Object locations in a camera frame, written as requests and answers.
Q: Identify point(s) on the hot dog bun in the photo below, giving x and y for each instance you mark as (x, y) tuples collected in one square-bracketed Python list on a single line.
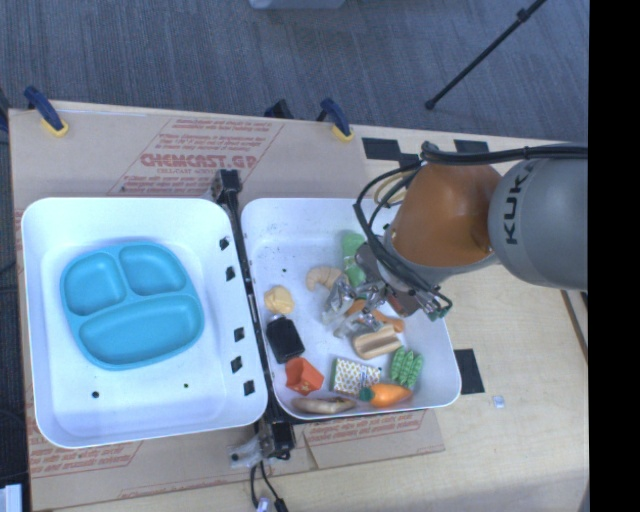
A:
[(376, 344)]

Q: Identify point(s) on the brown cardboard board red print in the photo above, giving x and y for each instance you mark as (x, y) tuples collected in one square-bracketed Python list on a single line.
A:
[(150, 150)]

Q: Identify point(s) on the white plastic tray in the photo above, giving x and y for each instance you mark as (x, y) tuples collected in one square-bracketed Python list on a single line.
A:
[(150, 410), (295, 240)]

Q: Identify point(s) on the green pea pods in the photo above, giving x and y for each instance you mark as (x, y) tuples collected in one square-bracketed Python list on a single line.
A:
[(406, 367)]

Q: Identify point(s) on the orange carton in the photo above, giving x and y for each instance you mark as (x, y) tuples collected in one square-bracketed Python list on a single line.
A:
[(302, 377)]

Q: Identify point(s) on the tan pizza slice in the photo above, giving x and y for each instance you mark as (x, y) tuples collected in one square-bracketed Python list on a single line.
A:
[(320, 405)]

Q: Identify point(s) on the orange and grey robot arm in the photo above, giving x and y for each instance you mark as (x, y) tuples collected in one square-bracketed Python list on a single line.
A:
[(540, 220)]

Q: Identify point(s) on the tan croissant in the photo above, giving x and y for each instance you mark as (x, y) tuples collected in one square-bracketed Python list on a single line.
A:
[(322, 276)]

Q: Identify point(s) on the orange carrot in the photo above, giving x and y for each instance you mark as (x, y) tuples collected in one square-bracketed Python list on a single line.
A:
[(390, 395)]

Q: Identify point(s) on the yellow bread roll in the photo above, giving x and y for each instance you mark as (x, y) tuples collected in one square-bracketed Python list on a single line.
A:
[(279, 300)]

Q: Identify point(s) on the orange sausage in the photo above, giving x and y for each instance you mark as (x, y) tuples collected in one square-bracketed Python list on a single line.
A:
[(392, 322)]

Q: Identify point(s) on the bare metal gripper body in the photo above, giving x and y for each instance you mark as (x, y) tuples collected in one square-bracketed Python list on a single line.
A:
[(387, 280)]

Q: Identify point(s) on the blue divided plate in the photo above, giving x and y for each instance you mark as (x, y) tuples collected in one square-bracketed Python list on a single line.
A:
[(135, 325)]

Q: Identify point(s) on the yellow and green patterned carton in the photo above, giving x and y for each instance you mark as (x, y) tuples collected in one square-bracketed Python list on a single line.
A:
[(350, 376)]

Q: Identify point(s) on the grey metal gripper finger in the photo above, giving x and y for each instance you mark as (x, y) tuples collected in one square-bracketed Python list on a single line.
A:
[(339, 300), (367, 322)]

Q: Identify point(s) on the black bottle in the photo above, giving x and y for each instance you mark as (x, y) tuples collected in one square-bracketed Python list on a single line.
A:
[(285, 341)]

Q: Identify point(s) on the thin black rod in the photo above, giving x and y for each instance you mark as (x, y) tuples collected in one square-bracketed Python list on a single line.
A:
[(250, 295)]

